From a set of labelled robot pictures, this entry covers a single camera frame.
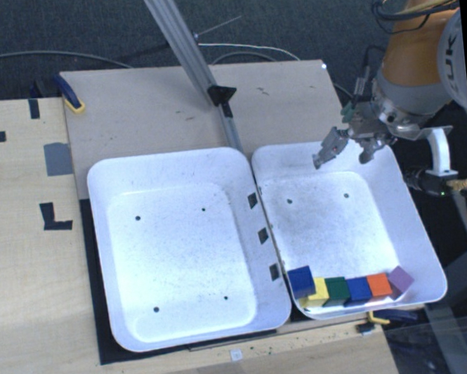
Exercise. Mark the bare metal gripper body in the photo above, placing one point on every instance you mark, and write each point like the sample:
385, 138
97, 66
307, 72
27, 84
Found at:
376, 123

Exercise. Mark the white plastic tray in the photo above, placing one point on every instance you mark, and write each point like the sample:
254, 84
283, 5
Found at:
182, 254
337, 229

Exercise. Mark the dark blue cube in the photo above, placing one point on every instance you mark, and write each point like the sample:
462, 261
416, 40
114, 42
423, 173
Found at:
301, 280

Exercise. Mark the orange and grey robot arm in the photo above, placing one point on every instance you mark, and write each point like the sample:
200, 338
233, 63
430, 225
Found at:
414, 55

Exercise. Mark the black cylinder on white bracket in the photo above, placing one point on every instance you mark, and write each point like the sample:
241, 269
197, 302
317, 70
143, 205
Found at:
439, 148

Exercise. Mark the green cube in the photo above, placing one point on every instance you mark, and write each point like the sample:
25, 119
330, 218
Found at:
337, 288

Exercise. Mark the pale wood board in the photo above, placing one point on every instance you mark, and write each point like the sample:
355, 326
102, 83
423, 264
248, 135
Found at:
147, 116

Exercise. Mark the purple cube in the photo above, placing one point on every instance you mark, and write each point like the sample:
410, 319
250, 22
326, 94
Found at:
401, 278

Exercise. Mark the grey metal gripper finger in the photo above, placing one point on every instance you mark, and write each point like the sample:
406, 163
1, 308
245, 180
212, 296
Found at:
370, 151
331, 147

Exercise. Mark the orange cube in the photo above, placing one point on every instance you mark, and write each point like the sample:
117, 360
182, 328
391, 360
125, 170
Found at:
379, 285

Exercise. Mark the yellow cube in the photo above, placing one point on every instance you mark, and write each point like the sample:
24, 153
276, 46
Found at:
320, 291

